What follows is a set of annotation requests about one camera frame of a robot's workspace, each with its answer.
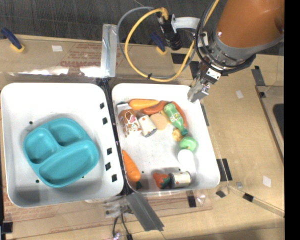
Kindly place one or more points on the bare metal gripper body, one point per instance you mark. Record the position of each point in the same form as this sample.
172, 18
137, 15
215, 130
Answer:
212, 75

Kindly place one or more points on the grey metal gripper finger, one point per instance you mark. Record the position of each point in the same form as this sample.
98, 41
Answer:
195, 94
206, 89

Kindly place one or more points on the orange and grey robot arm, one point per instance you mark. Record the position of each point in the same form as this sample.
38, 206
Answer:
250, 14

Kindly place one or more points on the green bottle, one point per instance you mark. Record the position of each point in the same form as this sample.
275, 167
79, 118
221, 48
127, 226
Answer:
174, 116

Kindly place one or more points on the small yellow toy food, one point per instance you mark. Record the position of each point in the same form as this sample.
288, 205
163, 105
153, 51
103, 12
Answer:
176, 135

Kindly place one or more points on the tan biscuit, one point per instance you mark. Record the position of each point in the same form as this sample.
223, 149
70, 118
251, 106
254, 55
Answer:
159, 122

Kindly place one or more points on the red sausage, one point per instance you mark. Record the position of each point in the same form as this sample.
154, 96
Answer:
152, 109

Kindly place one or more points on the green apple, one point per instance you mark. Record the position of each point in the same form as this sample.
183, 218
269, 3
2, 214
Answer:
188, 142

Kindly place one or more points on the white plastic tray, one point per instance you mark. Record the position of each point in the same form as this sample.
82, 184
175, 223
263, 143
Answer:
65, 96
157, 154

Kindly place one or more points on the white and brown carton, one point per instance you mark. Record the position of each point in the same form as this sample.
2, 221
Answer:
128, 122

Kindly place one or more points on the silver can with orange print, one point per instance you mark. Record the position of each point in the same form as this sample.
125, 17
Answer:
181, 179

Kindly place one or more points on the red strawberry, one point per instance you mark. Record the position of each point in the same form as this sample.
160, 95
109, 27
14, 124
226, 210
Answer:
161, 180

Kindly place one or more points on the orange carrot with green top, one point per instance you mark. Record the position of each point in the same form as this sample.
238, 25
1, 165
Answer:
131, 169

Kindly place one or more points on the blue divided plate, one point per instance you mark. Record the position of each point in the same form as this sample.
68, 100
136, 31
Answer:
62, 154

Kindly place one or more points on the black cylinder on white bracket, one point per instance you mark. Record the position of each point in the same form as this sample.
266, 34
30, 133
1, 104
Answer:
171, 32

